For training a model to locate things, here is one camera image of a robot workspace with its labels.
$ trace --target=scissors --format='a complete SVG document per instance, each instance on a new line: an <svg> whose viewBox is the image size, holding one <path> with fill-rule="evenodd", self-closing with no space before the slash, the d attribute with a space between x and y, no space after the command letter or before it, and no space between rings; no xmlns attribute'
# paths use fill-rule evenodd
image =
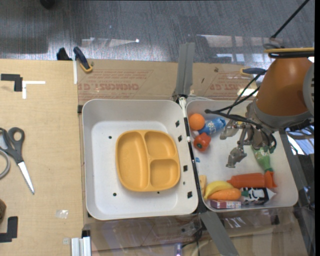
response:
<svg viewBox="0 0 320 256"><path fill-rule="evenodd" d="M15 139L15 133L21 135L20 139ZM32 185L25 161L22 157L22 144L25 140L25 132L18 128L13 127L9 131L0 128L0 135L3 136L5 145L0 144L0 150L13 157L16 164L19 166L26 184L28 185L32 194L35 194L34 187Z"/></svg>

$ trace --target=tape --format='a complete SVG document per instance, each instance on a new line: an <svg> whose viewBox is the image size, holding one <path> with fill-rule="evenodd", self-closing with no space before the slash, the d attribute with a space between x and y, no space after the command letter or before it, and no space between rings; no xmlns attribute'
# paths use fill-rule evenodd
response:
<svg viewBox="0 0 320 256"><path fill-rule="evenodd" d="M68 217L69 211L68 210L56 210L55 217L59 219L66 219Z"/></svg>
<svg viewBox="0 0 320 256"><path fill-rule="evenodd" d="M71 239L69 237L65 237L63 240L62 240L62 244L63 245L70 245L70 241Z"/></svg>
<svg viewBox="0 0 320 256"><path fill-rule="evenodd" d="M73 83L76 85L78 83L78 71L77 71L77 61L73 61Z"/></svg>
<svg viewBox="0 0 320 256"><path fill-rule="evenodd" d="M22 99L27 98L27 85L45 85L46 81L22 81Z"/></svg>

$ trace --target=metal bar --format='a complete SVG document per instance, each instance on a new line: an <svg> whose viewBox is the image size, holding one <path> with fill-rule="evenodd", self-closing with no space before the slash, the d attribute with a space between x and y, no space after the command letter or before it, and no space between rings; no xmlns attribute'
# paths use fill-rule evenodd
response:
<svg viewBox="0 0 320 256"><path fill-rule="evenodd" d="M212 241L215 243L220 255L239 256L237 249L232 243L225 227L214 211L207 211L199 214L203 224L209 232Z"/></svg>
<svg viewBox="0 0 320 256"><path fill-rule="evenodd" d="M80 243L79 238L75 237L71 239L71 256L80 256Z"/></svg>
<svg viewBox="0 0 320 256"><path fill-rule="evenodd" d="M187 42L179 48L178 72L176 78L176 95L189 95L193 84L193 61L196 44Z"/></svg>
<svg viewBox="0 0 320 256"><path fill-rule="evenodd" d="M90 236L83 238L83 256L91 256L91 239Z"/></svg>

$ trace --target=wooden table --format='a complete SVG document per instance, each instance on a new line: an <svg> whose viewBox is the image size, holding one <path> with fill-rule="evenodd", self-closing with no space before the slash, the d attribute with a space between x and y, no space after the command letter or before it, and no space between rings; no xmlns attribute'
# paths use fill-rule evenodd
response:
<svg viewBox="0 0 320 256"><path fill-rule="evenodd" d="M10 171L0 180L7 206L0 233L7 232L12 216L18 217L18 230L12 242L0 243L0 255L68 256L68 239L81 237L84 225L73 63L0 59L0 73L45 81L28 84L26 99L14 91L13 81L0 81L0 127L24 130L22 155L35 191L32 195L11 158ZM67 210L67 217L56 214L59 210Z"/></svg>

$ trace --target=black mounting clip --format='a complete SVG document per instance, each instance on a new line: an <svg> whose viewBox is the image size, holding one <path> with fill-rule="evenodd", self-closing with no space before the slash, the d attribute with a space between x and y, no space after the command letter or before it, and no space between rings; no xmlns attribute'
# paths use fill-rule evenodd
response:
<svg viewBox="0 0 320 256"><path fill-rule="evenodd" d="M68 56L64 47L59 49L58 53L56 54L56 59L58 61L72 61L72 58Z"/></svg>
<svg viewBox="0 0 320 256"><path fill-rule="evenodd" d="M92 66L88 63L84 53L80 50L78 46L73 48L73 52L75 53L75 60L80 60L80 67L84 72L90 73L92 71Z"/></svg>
<svg viewBox="0 0 320 256"><path fill-rule="evenodd" d="M18 237L18 217L8 218L6 233L0 233L0 243L12 242L12 238Z"/></svg>
<svg viewBox="0 0 320 256"><path fill-rule="evenodd" d="M1 74L2 81L14 81L14 91L22 92L22 80L19 74Z"/></svg>

